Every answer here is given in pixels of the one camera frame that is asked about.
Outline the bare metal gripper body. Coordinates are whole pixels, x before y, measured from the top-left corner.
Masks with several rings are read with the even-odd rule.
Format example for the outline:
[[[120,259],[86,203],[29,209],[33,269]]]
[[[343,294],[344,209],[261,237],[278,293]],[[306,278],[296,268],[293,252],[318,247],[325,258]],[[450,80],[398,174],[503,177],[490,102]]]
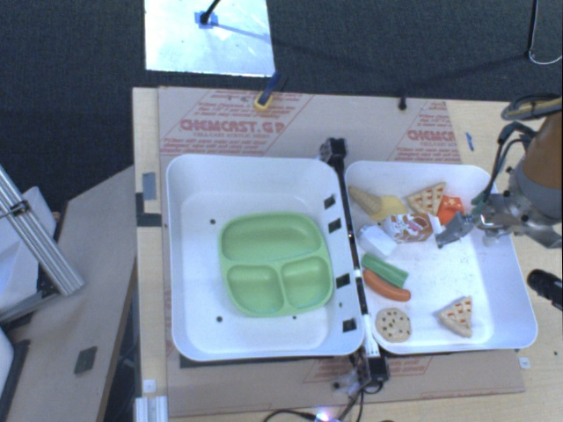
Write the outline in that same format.
[[[561,248],[562,235],[553,228],[561,222],[533,205],[518,193],[479,194],[472,200],[472,215],[477,228],[484,224],[506,225],[515,236],[526,236],[545,248]]]

